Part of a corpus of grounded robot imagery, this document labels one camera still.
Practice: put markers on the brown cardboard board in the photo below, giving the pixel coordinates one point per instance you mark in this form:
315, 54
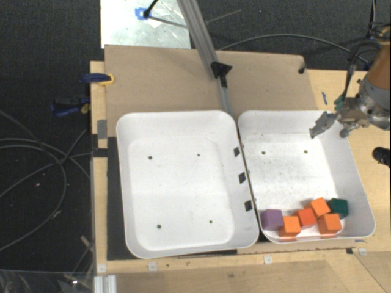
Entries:
159, 81

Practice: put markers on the red-orange cube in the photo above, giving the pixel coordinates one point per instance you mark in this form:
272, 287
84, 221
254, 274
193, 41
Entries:
306, 217

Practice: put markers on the white plastic tray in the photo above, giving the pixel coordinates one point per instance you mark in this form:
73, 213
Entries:
180, 188
290, 175

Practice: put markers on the orange cube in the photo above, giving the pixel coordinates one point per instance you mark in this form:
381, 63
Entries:
330, 224
319, 207
290, 226

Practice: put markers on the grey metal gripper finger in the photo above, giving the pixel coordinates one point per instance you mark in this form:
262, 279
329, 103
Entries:
347, 130
322, 124

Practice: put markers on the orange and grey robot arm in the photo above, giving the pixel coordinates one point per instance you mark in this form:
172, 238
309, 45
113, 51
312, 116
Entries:
382, 69

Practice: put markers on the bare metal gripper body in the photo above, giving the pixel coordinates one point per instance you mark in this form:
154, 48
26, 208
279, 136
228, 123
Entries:
354, 113

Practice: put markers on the green cube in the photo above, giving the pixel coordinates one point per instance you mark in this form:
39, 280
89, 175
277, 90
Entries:
339, 207

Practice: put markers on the purple cube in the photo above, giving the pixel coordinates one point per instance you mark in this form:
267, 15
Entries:
271, 219

